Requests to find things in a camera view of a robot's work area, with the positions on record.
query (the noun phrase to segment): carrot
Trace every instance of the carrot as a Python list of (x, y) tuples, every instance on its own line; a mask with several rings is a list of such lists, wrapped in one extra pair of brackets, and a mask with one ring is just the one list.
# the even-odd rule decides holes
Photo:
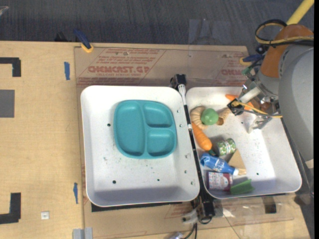
[(229, 99), (230, 101), (233, 101), (235, 98), (238, 98), (238, 96), (236, 96), (236, 95), (231, 95), (231, 94), (226, 94), (225, 97), (226, 97), (227, 99)]
[(194, 136), (199, 147), (201, 147), (205, 151), (210, 151), (213, 147), (210, 139), (198, 126), (196, 126), (195, 123), (192, 122), (191, 125), (193, 127)]

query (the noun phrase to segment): yellow pole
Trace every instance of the yellow pole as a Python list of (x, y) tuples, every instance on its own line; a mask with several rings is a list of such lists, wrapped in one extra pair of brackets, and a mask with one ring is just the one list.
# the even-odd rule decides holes
[(297, 24), (307, 13), (307, 11), (311, 8), (311, 6), (313, 6), (314, 3), (315, 0), (303, 0), (303, 2), (297, 8), (294, 14), (290, 17), (290, 19), (288, 19), (287, 25)]

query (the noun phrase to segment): white cap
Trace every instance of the white cap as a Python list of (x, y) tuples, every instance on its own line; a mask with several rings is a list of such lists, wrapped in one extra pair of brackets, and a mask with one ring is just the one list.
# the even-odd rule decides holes
[(237, 176), (238, 173), (239, 173), (239, 169), (238, 169), (238, 168), (235, 168), (235, 170), (234, 170), (234, 172), (233, 172), (233, 175), (234, 175), (234, 176)]

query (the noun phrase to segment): teal compartment tray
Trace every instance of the teal compartment tray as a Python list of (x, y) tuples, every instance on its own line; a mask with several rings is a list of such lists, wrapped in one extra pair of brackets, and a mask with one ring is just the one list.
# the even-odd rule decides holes
[(163, 158), (176, 148), (176, 127), (170, 109), (159, 102), (127, 100), (114, 113), (114, 139), (125, 156)]

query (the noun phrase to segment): table surface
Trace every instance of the table surface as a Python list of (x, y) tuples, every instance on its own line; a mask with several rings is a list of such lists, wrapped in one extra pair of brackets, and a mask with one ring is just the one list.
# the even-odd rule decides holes
[[(97, 47), (127, 47), (187, 50), (187, 45), (96, 43)], [(0, 214), (9, 212), (10, 193), (21, 193), (21, 219), (18, 223), (1, 224), (0, 238), (72, 238), (73, 229), (93, 227), (86, 222), (82, 196), (77, 89), (74, 48), (79, 43), (0, 41), (0, 57), (18, 57), (21, 77), (12, 77), (12, 66), (0, 64), (0, 89), (14, 90), (14, 118), (0, 118)], [(64, 62), (70, 64), (66, 80)], [(73, 192), (78, 185), (78, 203)], [(253, 224), (236, 223), (228, 216), (226, 223), (200, 225), (198, 238), (310, 238), (294, 194), (280, 199), (281, 216)], [(171, 235), (168, 221), (152, 223), (149, 215), (167, 212), (169, 207), (149, 207), (144, 216), (143, 232), (121, 233), (116, 226), (141, 210), (111, 211), (105, 217), (114, 230), (94, 238), (163, 239)], [(41, 212), (49, 211), (50, 219), (42, 220)], [(92, 215), (99, 219), (101, 214)], [(179, 219), (171, 222), (180, 223)], [(157, 227), (156, 235), (149, 235)], [(182, 227), (186, 234), (189, 227)]]

